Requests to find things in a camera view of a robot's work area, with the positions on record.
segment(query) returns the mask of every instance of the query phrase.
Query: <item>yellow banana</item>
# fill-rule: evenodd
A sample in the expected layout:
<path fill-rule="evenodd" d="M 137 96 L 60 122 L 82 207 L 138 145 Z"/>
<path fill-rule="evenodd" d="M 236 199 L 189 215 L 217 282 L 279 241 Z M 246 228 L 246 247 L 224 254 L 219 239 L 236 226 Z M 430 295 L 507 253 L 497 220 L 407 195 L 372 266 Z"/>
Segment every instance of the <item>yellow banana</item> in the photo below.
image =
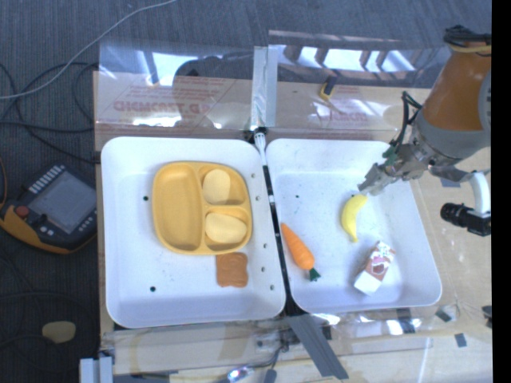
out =
<path fill-rule="evenodd" d="M 343 213 L 341 214 L 341 225 L 346 233 L 348 233 L 353 242 L 358 242 L 357 238 L 357 214 L 360 209 L 367 203 L 367 196 L 356 194 L 344 204 Z"/>

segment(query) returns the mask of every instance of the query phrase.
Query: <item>orange carrot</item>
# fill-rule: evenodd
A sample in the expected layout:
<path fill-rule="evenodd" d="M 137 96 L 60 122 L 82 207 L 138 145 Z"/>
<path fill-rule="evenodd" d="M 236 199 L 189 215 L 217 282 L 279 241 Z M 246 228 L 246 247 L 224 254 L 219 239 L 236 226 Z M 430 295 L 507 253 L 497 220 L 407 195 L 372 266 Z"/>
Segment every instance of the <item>orange carrot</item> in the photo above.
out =
<path fill-rule="evenodd" d="M 307 248 L 305 243 L 291 228 L 287 226 L 287 224 L 281 223 L 280 228 L 282 229 L 282 235 L 284 236 L 284 240 L 286 240 L 287 247 L 293 256 L 296 265 L 303 270 L 309 271 L 309 278 L 311 281 L 317 281 L 321 275 L 319 275 L 318 271 L 314 269 L 315 259 L 311 250 Z"/>

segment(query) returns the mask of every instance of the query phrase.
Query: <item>white cable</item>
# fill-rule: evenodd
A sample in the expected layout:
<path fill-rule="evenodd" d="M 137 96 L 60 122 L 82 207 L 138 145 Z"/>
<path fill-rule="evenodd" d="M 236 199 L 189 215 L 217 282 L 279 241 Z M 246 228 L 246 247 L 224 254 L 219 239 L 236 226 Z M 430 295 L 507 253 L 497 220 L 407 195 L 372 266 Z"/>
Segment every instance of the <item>white cable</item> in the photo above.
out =
<path fill-rule="evenodd" d="M 126 20 L 128 20 L 129 18 L 134 16 L 135 14 L 141 13 L 142 11 L 147 11 L 147 10 L 151 10 L 151 9 L 157 9 L 159 7 L 167 6 L 167 5 L 172 4 L 174 2 L 177 2 L 177 1 L 179 1 L 179 0 L 168 0 L 167 2 L 162 2 L 162 3 L 153 4 L 151 6 L 141 7 L 140 9 L 137 9 L 137 10 L 133 11 L 132 13 L 124 16 L 121 20 L 119 20 L 113 26 L 111 26 L 109 29 L 107 29 L 102 35 L 100 35 L 98 38 L 96 38 L 95 40 L 90 42 L 88 45 L 86 45 L 84 48 L 82 48 L 80 51 L 78 51 L 78 53 L 76 53 L 67 62 L 67 64 L 65 64 L 64 67 L 52 79 L 47 81 L 45 84 L 40 85 L 37 88 L 31 89 L 30 91 L 25 91 L 23 93 L 17 93 L 17 94 L 14 94 L 14 95 L 8 95 L 6 97 L 0 97 L 0 100 L 8 100 L 8 99 L 15 99 L 15 98 L 19 98 L 19 97 L 24 97 L 26 95 L 30 95 L 32 93 L 36 93 L 37 91 L 40 91 L 41 89 L 43 89 L 43 88 L 47 87 L 48 85 L 52 84 L 53 82 L 55 82 L 55 80 L 57 80 L 57 78 L 59 78 L 71 66 L 71 64 L 73 63 L 74 60 L 76 60 L 80 55 L 82 55 L 87 49 L 89 49 L 94 44 L 96 44 L 98 41 L 100 41 L 105 35 L 107 35 L 112 30 L 117 28 L 121 23 L 125 22 Z"/>

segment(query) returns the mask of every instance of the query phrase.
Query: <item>black connector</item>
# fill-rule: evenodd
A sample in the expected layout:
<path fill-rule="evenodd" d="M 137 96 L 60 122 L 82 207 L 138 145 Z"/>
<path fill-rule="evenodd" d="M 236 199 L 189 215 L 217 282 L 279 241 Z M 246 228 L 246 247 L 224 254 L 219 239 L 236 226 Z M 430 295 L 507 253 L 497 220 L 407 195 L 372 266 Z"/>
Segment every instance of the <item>black connector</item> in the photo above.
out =
<path fill-rule="evenodd" d="M 440 210 L 440 216 L 455 226 L 466 228 L 468 232 L 482 237 L 492 234 L 491 215 L 481 217 L 472 213 L 473 208 L 465 204 L 446 203 Z"/>

